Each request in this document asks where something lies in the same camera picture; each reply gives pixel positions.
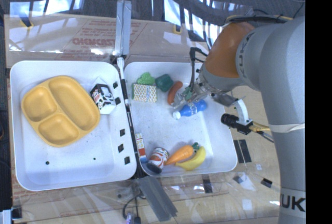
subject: blue spray bottle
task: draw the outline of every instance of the blue spray bottle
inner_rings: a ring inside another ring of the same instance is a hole
[[[175,111],[173,113],[173,118],[180,119],[181,116],[189,117],[205,109],[206,109],[206,102],[204,100],[200,100],[198,102],[190,102],[187,105],[183,106],[183,108],[180,111]]]

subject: toy carrot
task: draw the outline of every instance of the toy carrot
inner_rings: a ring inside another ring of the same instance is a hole
[[[173,164],[175,162],[190,158],[195,149],[199,149],[199,145],[197,142],[195,142],[192,146],[185,145],[185,146],[179,148],[174,154],[172,154],[167,159],[167,161],[164,163],[164,165]]]

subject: toy banana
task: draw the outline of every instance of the toy banana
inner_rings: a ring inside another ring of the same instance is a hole
[[[199,165],[203,163],[206,157],[206,150],[204,147],[200,147],[193,158],[190,160],[184,161],[184,162],[176,162],[175,166],[179,166],[186,171],[192,171],[193,169],[196,169]]]

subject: white bracket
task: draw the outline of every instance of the white bracket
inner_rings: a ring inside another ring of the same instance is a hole
[[[252,119],[249,118],[247,107],[245,106],[243,100],[242,99],[237,100],[234,103],[234,106],[239,116],[239,120],[237,121],[237,123],[242,125],[249,124],[252,121]]]

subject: white bottle cap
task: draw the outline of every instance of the white bottle cap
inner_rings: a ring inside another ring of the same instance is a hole
[[[180,119],[180,118],[181,118],[181,114],[180,114],[180,112],[179,112],[179,111],[175,111],[175,112],[173,113],[173,118],[174,118],[174,119]]]

